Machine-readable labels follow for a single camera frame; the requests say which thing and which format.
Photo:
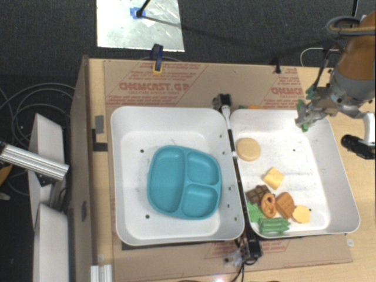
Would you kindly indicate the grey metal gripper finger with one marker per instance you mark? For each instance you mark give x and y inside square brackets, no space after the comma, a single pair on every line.
[312,117]
[300,118]

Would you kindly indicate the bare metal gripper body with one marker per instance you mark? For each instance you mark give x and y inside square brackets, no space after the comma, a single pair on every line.
[326,103]

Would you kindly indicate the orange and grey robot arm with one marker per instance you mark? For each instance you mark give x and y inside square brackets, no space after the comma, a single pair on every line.
[354,60]

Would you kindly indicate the small orange toy food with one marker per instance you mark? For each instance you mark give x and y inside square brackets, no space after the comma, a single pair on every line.
[254,107]

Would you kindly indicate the white plastic tray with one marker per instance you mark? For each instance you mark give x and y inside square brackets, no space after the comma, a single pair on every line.
[132,169]
[317,169]

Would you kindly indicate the tan round biscuit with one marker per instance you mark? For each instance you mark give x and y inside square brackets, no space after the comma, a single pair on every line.
[248,149]

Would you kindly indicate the yellow cheese wedge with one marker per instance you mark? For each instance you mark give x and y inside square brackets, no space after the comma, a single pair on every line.
[273,178]

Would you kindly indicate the thin black and white rod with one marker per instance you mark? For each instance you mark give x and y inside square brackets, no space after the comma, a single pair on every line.
[232,140]

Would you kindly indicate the brown waffle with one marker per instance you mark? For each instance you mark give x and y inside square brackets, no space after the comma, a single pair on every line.
[285,204]

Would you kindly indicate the brown chocolate bar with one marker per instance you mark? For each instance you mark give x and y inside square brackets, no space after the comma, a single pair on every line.
[255,194]

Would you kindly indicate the brown pretzel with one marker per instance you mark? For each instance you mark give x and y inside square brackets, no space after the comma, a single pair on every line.
[268,206]

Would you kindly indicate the yellow lemon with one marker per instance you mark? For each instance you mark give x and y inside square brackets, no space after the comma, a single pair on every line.
[301,214]

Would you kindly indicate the green lettuce leaf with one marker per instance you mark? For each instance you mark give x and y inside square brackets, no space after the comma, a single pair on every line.
[253,211]

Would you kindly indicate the green beans bundle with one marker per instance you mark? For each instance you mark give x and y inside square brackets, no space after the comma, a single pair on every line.
[273,225]

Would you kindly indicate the brown cardboard board red print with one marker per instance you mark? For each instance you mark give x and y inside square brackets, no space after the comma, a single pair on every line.
[176,84]

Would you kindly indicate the blue divided plate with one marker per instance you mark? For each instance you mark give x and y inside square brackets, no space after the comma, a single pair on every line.
[167,181]

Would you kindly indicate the black cylinder on white bracket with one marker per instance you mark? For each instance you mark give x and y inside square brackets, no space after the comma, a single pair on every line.
[359,145]

